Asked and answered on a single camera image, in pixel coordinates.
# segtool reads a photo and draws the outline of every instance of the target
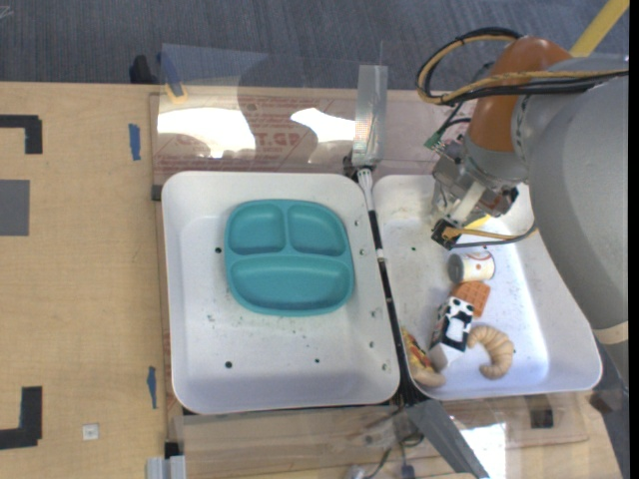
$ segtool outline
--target wooden board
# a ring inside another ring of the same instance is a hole
[[[150,90],[0,84],[0,113],[38,115],[44,145],[25,155],[24,132],[0,129],[0,179],[30,181],[29,235],[0,237],[0,428],[18,426],[22,387],[43,389],[42,439],[0,450],[0,477],[143,477],[164,454]]]

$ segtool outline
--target white square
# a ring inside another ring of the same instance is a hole
[[[82,426],[83,440],[97,440],[100,438],[100,424],[85,424]]]

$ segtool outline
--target gray floor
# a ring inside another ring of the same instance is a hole
[[[331,65],[327,59],[342,61],[340,66],[381,60],[391,68],[391,88],[409,89],[420,64],[456,35],[500,26],[570,49],[606,1],[0,0],[0,81],[128,83],[137,55],[147,56],[156,71],[157,54],[171,44],[324,59],[325,67]],[[595,53],[628,55],[629,37],[626,12]],[[493,59],[470,51],[442,67],[439,83],[463,85]],[[289,74],[295,84],[294,72]],[[324,69],[315,82],[340,86],[343,77]],[[599,391],[629,474],[628,392],[614,373]],[[620,395],[611,408],[610,399]]]

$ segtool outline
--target white plastic tray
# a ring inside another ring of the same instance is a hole
[[[453,251],[430,238],[428,206],[433,188],[432,176],[387,176],[373,189],[397,316],[423,346],[429,344],[436,309],[452,288],[446,262]],[[521,191],[508,215],[490,220],[487,230],[518,235],[528,229],[532,221],[529,194],[525,187]],[[441,400],[591,388],[601,376],[592,331],[539,234],[489,250],[496,273],[486,282],[491,293],[476,323],[508,333],[515,344],[512,367],[498,380],[484,378],[479,365],[489,359],[477,345],[443,371],[445,385],[415,384],[424,394]]]
[[[279,317],[243,308],[225,274],[224,229],[240,203],[295,199],[343,221],[355,283],[334,312]],[[164,185],[173,385],[197,413],[377,404],[399,370],[363,193],[330,174],[185,172]]]

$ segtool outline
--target gray square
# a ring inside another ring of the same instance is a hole
[[[0,180],[0,236],[29,235],[29,183]]]

